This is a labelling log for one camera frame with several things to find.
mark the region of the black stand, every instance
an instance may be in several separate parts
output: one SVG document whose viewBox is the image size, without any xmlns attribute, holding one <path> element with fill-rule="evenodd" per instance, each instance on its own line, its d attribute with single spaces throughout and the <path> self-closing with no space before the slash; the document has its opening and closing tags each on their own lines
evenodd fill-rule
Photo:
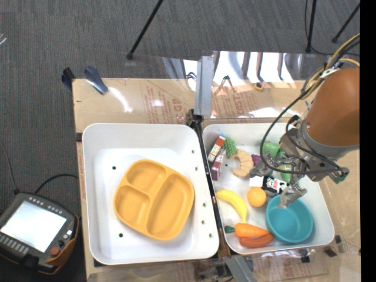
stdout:
<svg viewBox="0 0 376 282">
<path fill-rule="evenodd" d="M 351 13 L 351 15 L 348 17 L 347 21 L 345 22 L 345 24 L 342 26 L 341 30 L 338 31 L 338 34 L 331 40 L 333 43 L 337 43 L 338 41 L 338 38 L 340 37 L 340 35 L 343 33 L 343 31 L 345 30 L 345 28 L 347 27 L 347 25 L 350 23 L 351 19 L 353 18 L 353 16 L 357 13 L 357 11 L 360 9 L 360 2 L 359 4 L 357 5 L 357 7 L 354 9 L 354 11 Z"/>
<path fill-rule="evenodd" d="M 158 3 L 156 4 L 156 6 L 154 7 L 154 10 L 152 12 L 152 14 L 150 15 L 149 19 L 147 20 L 145 26 L 143 27 L 143 29 L 141 30 L 141 33 L 139 35 L 139 37 L 137 38 L 134 46 L 132 47 L 132 49 L 130 50 L 130 52 L 127 54 L 127 58 L 128 59 L 132 59 L 133 58 L 133 53 L 135 52 L 138 44 L 140 43 L 143 35 L 145 34 L 145 32 L 147 31 L 147 28 L 149 27 L 150 23 L 152 22 L 154 16 L 156 15 L 160 5 L 162 4 L 163 0 L 159 0 Z"/>
<path fill-rule="evenodd" d="M 317 0 L 313 0 L 312 2 L 312 10 L 311 10 L 311 22 L 310 22 L 310 32 L 308 34 L 308 44 L 305 49 L 307 53 L 311 52 L 311 43 L 312 43 L 312 31 L 313 31 L 313 22 L 315 20 L 315 12 L 316 12 L 316 2 Z"/>
</svg>

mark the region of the metal bracket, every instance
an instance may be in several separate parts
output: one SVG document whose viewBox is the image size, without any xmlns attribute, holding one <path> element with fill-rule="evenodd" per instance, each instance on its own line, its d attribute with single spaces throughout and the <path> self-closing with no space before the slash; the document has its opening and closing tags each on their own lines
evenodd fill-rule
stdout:
<svg viewBox="0 0 376 282">
<path fill-rule="evenodd" d="M 327 69 L 320 75 L 320 78 L 326 79 L 336 71 L 339 71 L 339 69 Z"/>
<path fill-rule="evenodd" d="M 278 208 L 285 209 L 294 201 L 296 201 L 298 198 L 302 197 L 307 193 L 307 189 L 302 189 L 299 187 L 298 184 L 290 185 L 289 187 L 286 187 L 280 196 L 280 203 L 278 204 Z"/>
<path fill-rule="evenodd" d="M 212 85 L 214 79 L 214 57 L 203 56 L 197 62 L 196 95 L 194 114 L 210 115 L 212 109 Z"/>
<path fill-rule="evenodd" d="M 235 255 L 224 259 L 236 282 L 257 282 L 243 256 Z"/>
</svg>

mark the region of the teal bowl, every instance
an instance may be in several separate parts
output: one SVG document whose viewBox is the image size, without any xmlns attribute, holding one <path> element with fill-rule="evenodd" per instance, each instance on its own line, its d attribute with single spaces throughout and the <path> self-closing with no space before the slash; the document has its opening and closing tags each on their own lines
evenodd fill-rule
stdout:
<svg viewBox="0 0 376 282">
<path fill-rule="evenodd" d="M 269 232 L 278 240 L 299 243 L 311 236 L 313 218 L 310 209 L 300 199 L 278 208 L 280 194 L 274 196 L 266 207 L 265 221 Z"/>
</svg>

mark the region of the yellow divided plate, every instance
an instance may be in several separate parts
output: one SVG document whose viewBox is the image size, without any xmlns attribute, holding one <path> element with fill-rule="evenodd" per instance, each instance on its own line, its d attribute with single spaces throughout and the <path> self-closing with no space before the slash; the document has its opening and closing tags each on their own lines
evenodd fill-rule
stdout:
<svg viewBox="0 0 376 282">
<path fill-rule="evenodd" d="M 192 183 L 179 172 L 152 160 L 134 162 L 113 199 L 117 217 L 153 239 L 170 240 L 182 230 L 194 200 Z"/>
</svg>

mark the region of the gray carpet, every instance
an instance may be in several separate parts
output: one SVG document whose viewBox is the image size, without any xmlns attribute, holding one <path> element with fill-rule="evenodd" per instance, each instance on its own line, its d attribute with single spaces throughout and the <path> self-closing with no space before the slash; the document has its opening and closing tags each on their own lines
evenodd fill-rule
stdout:
<svg viewBox="0 0 376 282">
<path fill-rule="evenodd" d="M 61 82 L 70 67 L 83 76 L 126 76 L 122 65 L 158 0 L 0 0 L 0 141 L 21 191 L 58 173 L 77 174 L 72 92 Z M 304 53 L 313 0 L 164 0 L 135 54 L 200 59 L 203 51 Z M 317 0 L 311 53 L 334 53 L 360 32 L 360 0 Z M 359 46 L 352 50 L 359 55 Z M 40 194 L 80 214 L 78 181 L 60 177 Z M 13 198 L 0 152 L 0 209 Z M 85 280 L 81 236 L 52 277 L 0 258 L 0 281 Z"/>
</svg>

